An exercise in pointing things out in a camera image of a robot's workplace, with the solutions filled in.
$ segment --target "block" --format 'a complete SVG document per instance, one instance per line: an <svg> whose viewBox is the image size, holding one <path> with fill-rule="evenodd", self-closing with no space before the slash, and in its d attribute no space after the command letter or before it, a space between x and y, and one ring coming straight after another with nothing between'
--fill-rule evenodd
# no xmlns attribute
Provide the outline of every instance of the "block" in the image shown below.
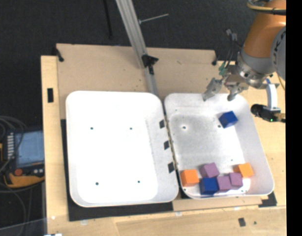
<svg viewBox="0 0 302 236"><path fill-rule="evenodd" d="M215 177L202 178L200 180L199 187L201 195L213 195L219 190Z"/></svg>
<svg viewBox="0 0 302 236"><path fill-rule="evenodd" d="M222 124L223 128L228 128L233 126L238 121L238 119L233 111L229 111L221 115L219 121Z"/></svg>
<svg viewBox="0 0 302 236"><path fill-rule="evenodd" d="M199 183L199 178L196 169L184 170L181 173L181 184L183 187L194 186Z"/></svg>
<svg viewBox="0 0 302 236"><path fill-rule="evenodd" d="M233 171L235 173L241 173L242 178L252 177L254 175L254 171L250 163L239 164L233 169Z"/></svg>
<svg viewBox="0 0 302 236"><path fill-rule="evenodd" d="M230 182L231 182L231 188L233 190L240 189L243 186L243 178L241 173L235 173L232 172L229 174Z"/></svg>
<svg viewBox="0 0 302 236"><path fill-rule="evenodd" d="M209 163L201 166L199 172L202 177L216 177L220 174L215 163Z"/></svg>
<svg viewBox="0 0 302 236"><path fill-rule="evenodd" d="M229 176L218 176L216 177L216 181L218 183L219 193L231 190L232 185Z"/></svg>

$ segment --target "black clamp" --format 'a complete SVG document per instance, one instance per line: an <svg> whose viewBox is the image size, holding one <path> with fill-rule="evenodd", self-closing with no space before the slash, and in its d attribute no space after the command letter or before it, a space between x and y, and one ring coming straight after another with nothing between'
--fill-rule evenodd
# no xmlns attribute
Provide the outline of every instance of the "black clamp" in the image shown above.
<svg viewBox="0 0 302 236"><path fill-rule="evenodd" d="M153 65L158 61L158 58L149 55L142 55L142 62L145 67L149 68L149 73L154 75Z"/></svg>

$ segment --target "empty white tray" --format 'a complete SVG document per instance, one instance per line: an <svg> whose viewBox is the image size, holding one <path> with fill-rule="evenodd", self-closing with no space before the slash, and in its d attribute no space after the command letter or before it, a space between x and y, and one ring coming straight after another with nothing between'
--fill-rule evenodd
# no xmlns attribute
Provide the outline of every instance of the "empty white tray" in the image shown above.
<svg viewBox="0 0 302 236"><path fill-rule="evenodd" d="M75 91L66 99L70 195L82 207L172 201L179 185L160 99Z"/></svg>
<svg viewBox="0 0 302 236"><path fill-rule="evenodd" d="M214 162L220 174L233 172L237 164L249 162L254 176L243 180L243 187L214 197L239 195L268 195L274 181L263 151L253 116L247 101L237 95L233 101L227 94L217 94L203 101L202 94L173 93L165 98L168 127L179 173ZM223 128L219 117L233 111L238 122ZM193 199L208 198L201 195L199 185L183 188Z"/></svg>

